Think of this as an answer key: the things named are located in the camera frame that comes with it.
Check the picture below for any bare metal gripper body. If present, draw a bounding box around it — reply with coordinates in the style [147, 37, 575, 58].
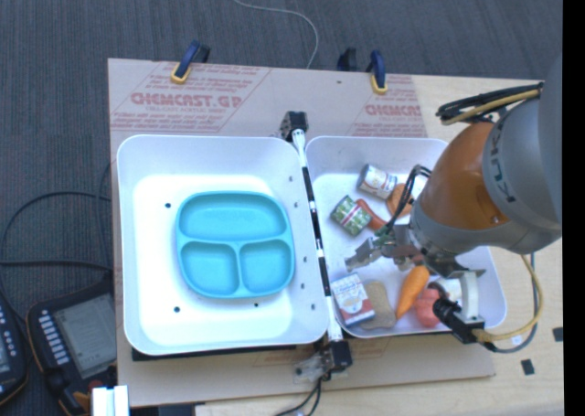
[377, 223, 441, 274]

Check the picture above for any orange sausage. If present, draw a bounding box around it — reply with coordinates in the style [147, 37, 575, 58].
[356, 197, 389, 231]

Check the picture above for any green can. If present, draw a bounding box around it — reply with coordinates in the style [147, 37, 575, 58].
[329, 194, 373, 237]

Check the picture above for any red and white carton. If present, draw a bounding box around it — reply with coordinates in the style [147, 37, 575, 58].
[329, 272, 378, 326]

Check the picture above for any orange toy bread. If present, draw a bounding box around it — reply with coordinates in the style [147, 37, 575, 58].
[386, 182, 419, 219]

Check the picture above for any orange carrot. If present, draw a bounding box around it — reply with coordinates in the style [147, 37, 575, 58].
[394, 264, 431, 320]

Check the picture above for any brown bread slice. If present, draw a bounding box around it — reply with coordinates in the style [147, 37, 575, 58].
[359, 280, 398, 331]

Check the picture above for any white can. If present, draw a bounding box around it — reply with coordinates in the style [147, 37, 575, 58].
[356, 163, 399, 201]

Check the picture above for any thin black and white rod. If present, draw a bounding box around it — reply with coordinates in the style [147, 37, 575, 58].
[291, 128, 344, 343]

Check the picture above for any pink toy food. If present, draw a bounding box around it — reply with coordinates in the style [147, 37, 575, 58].
[414, 287, 442, 328]

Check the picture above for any white plastic tray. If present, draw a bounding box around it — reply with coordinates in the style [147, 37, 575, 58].
[115, 133, 332, 357]
[303, 134, 508, 340]

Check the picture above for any blue divided plate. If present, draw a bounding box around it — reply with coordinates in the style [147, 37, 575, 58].
[174, 190, 294, 301]

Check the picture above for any brown cardboard board red print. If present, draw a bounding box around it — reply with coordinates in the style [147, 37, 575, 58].
[107, 57, 497, 409]

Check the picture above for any black cylinder on white bracket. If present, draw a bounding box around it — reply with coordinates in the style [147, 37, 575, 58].
[431, 268, 486, 345]

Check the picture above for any black block with thin wires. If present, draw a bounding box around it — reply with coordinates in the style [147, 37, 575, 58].
[319, 340, 355, 372]
[280, 110, 310, 137]

